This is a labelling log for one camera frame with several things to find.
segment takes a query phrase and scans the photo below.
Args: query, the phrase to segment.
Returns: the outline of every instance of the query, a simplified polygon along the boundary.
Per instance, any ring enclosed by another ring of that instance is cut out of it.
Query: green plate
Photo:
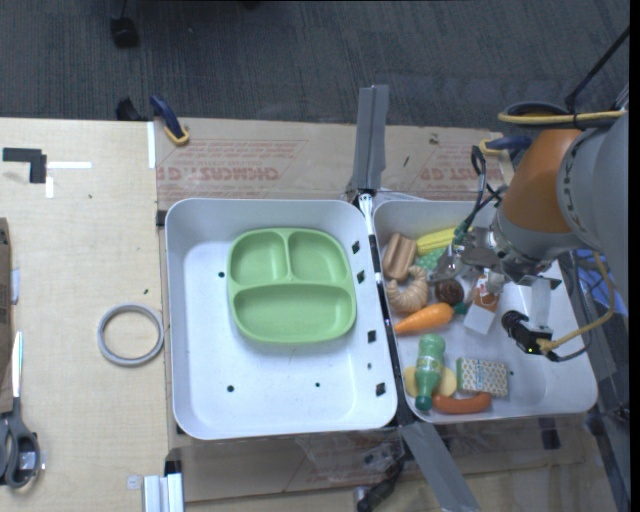
[[[231,245],[227,276],[233,319],[256,341],[326,341],[342,336],[355,321],[349,261],[323,231],[248,231]]]

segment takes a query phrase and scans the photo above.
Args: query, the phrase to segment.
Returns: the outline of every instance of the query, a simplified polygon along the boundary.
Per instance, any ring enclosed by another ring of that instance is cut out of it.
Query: white ring
[[[147,352],[145,355],[140,357],[122,357],[117,354],[114,354],[104,342],[104,330],[107,326],[107,323],[116,315],[120,313],[142,313],[147,318],[149,318],[154,325],[156,326],[156,330],[158,331],[158,340],[156,341],[155,346]],[[162,319],[160,315],[156,313],[149,306],[145,306],[144,304],[137,304],[135,302],[127,302],[124,304],[118,304],[117,306],[109,309],[100,320],[100,324],[98,325],[98,347],[100,348],[100,352],[102,355],[114,364],[118,364],[120,366],[140,366],[141,364],[146,363],[147,361],[153,359],[158,352],[162,349],[162,344],[164,341],[164,327],[162,326]]]

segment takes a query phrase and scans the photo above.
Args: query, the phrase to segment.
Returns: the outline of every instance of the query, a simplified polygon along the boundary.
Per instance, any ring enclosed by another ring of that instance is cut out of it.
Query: green plastic bottle
[[[446,348],[444,338],[438,334],[420,337],[418,360],[416,361],[416,384],[418,396],[416,408],[420,411],[431,409],[431,393],[442,379],[444,368],[443,353]]]

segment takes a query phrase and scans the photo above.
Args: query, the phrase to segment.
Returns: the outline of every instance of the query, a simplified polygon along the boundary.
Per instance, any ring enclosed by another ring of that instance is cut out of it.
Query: hot dog
[[[434,393],[432,407],[446,414],[473,414],[484,411],[491,405],[491,395],[481,391],[470,398],[452,398]]]

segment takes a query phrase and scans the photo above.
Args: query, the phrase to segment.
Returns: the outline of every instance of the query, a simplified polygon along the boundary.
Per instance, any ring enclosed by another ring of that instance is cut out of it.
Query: yellow corn cob
[[[416,244],[418,246],[416,253],[418,256],[424,256],[434,249],[440,249],[449,245],[453,240],[455,229],[456,226],[453,226],[451,228],[441,229],[440,231],[434,231],[433,233],[422,235],[418,240],[416,240]]]

